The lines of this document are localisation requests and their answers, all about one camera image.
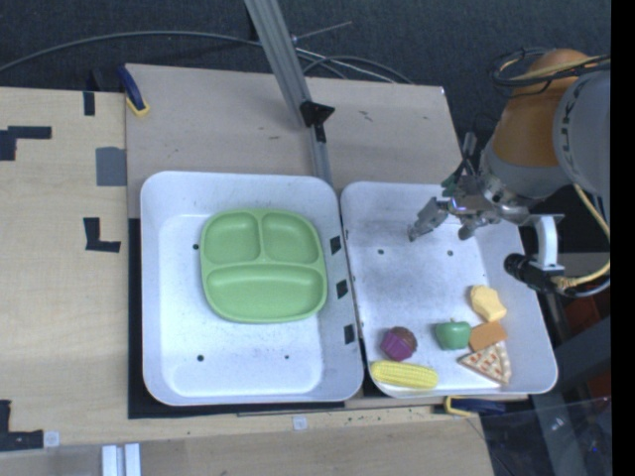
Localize orange block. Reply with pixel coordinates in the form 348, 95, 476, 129
468, 320, 509, 353

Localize pizza slice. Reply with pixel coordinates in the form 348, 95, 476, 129
456, 340, 513, 386

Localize yellow toy fries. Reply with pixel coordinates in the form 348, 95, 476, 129
468, 284, 508, 323

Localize purple and brown cupcake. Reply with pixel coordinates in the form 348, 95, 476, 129
379, 325, 419, 363

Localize pale wood board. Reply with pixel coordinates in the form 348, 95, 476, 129
123, 62, 530, 418

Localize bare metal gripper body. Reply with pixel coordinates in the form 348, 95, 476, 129
444, 174, 536, 228

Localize green divided plate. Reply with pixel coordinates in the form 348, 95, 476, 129
199, 208, 329, 325

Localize yellow corn cob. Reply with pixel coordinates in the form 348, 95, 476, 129
369, 359, 441, 392

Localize black cylinder on white bracket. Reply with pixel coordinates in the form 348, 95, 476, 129
503, 213, 568, 296

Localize white plastic tray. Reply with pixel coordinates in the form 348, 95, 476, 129
139, 170, 365, 408
339, 180, 560, 400

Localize green apple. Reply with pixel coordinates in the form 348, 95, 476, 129
435, 317, 473, 352

